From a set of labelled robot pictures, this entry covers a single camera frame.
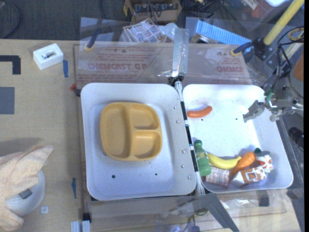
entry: toy banana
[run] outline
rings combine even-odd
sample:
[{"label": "toy banana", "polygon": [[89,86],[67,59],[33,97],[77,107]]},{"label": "toy banana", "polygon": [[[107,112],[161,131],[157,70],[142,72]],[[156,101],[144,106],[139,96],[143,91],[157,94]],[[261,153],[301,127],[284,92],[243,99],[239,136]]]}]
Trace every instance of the toy banana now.
[{"label": "toy banana", "polygon": [[234,159],[222,159],[218,156],[215,156],[211,153],[207,153],[209,163],[213,166],[221,169],[232,169],[236,166],[237,162],[241,159],[240,156]]}]

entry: yellow tube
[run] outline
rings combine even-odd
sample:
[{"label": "yellow tube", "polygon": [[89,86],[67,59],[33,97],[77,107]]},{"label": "yellow tube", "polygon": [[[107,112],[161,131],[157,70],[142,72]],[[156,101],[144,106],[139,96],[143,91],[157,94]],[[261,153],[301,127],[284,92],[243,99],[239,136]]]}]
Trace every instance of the yellow tube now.
[{"label": "yellow tube", "polygon": [[267,36],[263,39],[265,45],[270,45],[278,34],[283,30],[286,24],[292,19],[300,7],[304,4],[305,0],[294,0],[287,10],[282,14],[280,19],[274,25],[274,27],[269,31]]}]

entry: small gray square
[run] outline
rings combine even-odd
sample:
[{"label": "small gray square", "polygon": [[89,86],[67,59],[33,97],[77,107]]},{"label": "small gray square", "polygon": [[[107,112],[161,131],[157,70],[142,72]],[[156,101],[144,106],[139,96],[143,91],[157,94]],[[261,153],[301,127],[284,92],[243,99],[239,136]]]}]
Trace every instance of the small gray square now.
[{"label": "small gray square", "polygon": [[15,87],[0,87],[0,114],[14,114]]}]

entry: yellow plate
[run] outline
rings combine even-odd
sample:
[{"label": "yellow plate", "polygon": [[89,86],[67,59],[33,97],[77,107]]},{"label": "yellow plate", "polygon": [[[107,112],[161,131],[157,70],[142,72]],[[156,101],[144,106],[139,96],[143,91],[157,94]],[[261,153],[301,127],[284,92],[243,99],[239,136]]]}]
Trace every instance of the yellow plate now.
[{"label": "yellow plate", "polygon": [[137,102],[113,102],[100,118],[104,152],[116,160],[149,160],[162,149],[161,124],[156,111]]}]

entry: beige tabletop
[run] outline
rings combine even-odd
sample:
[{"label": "beige tabletop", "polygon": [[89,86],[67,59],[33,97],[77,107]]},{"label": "beige tabletop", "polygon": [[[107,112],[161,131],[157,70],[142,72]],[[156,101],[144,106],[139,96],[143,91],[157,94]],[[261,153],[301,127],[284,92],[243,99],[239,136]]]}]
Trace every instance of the beige tabletop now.
[{"label": "beige tabletop", "polygon": [[[40,70],[33,60],[34,50],[53,43],[58,44],[69,63],[68,77],[64,76],[62,63]],[[75,83],[74,46],[78,44],[75,41],[0,40],[0,55],[19,55],[21,58],[21,75],[12,75],[11,62],[0,62],[0,87],[15,88],[14,114],[0,114],[0,156],[30,150],[38,145],[54,147],[42,168],[46,180],[44,199],[24,217],[24,224],[18,232],[70,231],[72,221],[82,220],[79,98],[70,90]],[[73,178],[76,179],[76,198],[71,187]],[[300,231],[290,199],[282,190],[279,194],[276,211],[250,209],[245,216],[244,210],[227,210],[240,231]],[[42,205],[48,206],[48,213],[40,213]],[[199,220],[202,221],[198,223],[202,231],[222,228],[211,215],[197,218]],[[100,231],[94,224],[91,226],[91,231]]]}]

